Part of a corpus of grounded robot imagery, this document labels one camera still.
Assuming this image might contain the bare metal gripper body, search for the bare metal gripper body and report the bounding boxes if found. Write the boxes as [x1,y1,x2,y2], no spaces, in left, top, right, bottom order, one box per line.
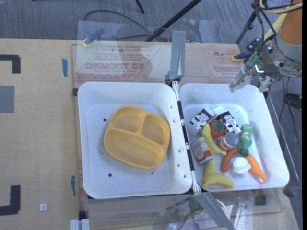
[244,38,303,86]

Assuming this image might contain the cow print milk carton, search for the cow print milk carton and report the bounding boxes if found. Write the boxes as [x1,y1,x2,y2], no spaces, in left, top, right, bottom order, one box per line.
[189,107,216,137]
[213,106,242,134]

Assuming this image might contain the white plastic tray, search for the white plastic tray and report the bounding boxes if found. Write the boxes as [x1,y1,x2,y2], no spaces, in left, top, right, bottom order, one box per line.
[178,83,290,193]
[77,81,193,199]

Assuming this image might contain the red toy tomato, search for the red toy tomato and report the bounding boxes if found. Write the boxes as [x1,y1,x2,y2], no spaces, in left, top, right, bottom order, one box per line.
[209,119,227,139]

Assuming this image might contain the green toy vegetable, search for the green toy vegetable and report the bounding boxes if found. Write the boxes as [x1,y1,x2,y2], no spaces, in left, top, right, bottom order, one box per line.
[238,123,254,151]

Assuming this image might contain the small orange and white can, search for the small orange and white can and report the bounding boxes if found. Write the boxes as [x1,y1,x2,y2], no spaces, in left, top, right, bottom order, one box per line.
[216,136,237,152]

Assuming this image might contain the thin black and white rod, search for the thin black and white rod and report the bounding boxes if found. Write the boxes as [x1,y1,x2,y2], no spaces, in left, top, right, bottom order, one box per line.
[171,80,202,195]

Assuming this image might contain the orange sausage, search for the orange sausage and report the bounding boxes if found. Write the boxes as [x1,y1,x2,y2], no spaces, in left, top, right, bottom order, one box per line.
[220,147,239,173]

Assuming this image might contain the red and white labelled can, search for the red and white labelled can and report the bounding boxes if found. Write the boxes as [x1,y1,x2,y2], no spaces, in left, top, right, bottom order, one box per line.
[190,136,214,166]

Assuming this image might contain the orange carrot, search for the orange carrot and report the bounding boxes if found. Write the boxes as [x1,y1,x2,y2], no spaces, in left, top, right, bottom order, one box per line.
[239,148,268,183]

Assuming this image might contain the white toy garlic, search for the white toy garlic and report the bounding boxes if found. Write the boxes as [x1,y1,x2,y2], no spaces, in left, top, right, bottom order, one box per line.
[232,156,252,175]

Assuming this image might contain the brown cardboard board red print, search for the brown cardboard board red print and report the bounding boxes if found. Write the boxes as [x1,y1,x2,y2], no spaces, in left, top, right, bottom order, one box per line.
[71,40,284,216]

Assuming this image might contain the yellow banana bunch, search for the yellow banana bunch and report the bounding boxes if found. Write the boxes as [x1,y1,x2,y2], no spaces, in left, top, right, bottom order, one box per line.
[201,158,236,189]

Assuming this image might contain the yellow divided plate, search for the yellow divided plate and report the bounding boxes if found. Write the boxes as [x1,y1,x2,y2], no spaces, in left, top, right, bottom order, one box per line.
[103,105,171,170]

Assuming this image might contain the black cylinder on white bracket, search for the black cylinder on white bracket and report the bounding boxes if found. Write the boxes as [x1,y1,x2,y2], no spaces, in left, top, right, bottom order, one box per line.
[284,92,303,112]

